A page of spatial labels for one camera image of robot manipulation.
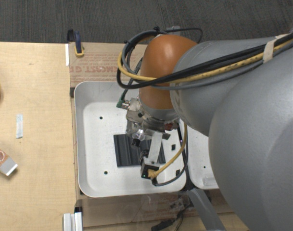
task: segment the beige tape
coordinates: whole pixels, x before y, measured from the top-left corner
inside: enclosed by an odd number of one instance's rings
[[[263,54],[263,63],[266,63],[266,62],[268,62],[269,60],[272,59],[272,57],[273,57],[273,48],[274,48],[274,44],[275,44],[275,42],[276,42],[278,39],[280,39],[280,38],[282,38],[282,37],[284,37],[284,36],[286,36],[286,35],[287,35],[287,34],[281,34],[281,35],[279,35],[279,36],[276,36],[276,38],[275,38],[274,40],[269,41],[269,42],[266,44],[265,49],[264,49],[264,54]]]

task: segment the black rectangular object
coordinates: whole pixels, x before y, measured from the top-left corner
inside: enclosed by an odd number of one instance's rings
[[[142,141],[138,149],[131,146],[132,138],[126,134],[116,134],[113,136],[116,154],[116,164],[118,167],[140,165],[140,153],[144,150],[149,150],[152,140]],[[165,164],[165,154],[161,143],[161,148],[158,156],[158,163]]]

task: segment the orange object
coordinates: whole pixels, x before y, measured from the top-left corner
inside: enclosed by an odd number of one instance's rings
[[[161,35],[154,38],[145,50],[141,75],[158,78],[171,74],[182,55],[195,45],[196,42],[178,35]],[[139,92],[139,98],[148,107],[161,110],[173,109],[170,91],[143,87]]]

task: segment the white tray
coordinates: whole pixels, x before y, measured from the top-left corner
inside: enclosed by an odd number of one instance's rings
[[[116,82],[82,82],[75,89],[78,181],[81,191],[89,197],[110,197],[181,190],[186,183],[185,174],[167,186],[154,187],[150,180],[141,178],[140,166],[117,167],[113,135],[124,134],[127,124],[126,110],[116,108],[122,92],[123,89]],[[137,94],[137,90],[130,90],[126,99],[130,100]],[[166,161],[180,147],[177,131],[170,133],[170,138],[163,140]],[[191,149],[196,142],[189,139],[189,143]],[[177,145],[174,151],[171,150],[172,144]],[[203,159],[201,156],[196,157],[202,163],[202,172],[208,172],[211,170],[209,159],[204,158],[204,155]],[[158,182],[174,178],[175,172],[182,168],[183,160],[179,157],[158,176]]]

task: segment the dark floor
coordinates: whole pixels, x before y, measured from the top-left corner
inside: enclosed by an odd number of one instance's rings
[[[0,0],[0,41],[121,43],[154,26],[200,27],[203,41],[286,33],[293,0]],[[199,33],[183,34],[197,40]]]

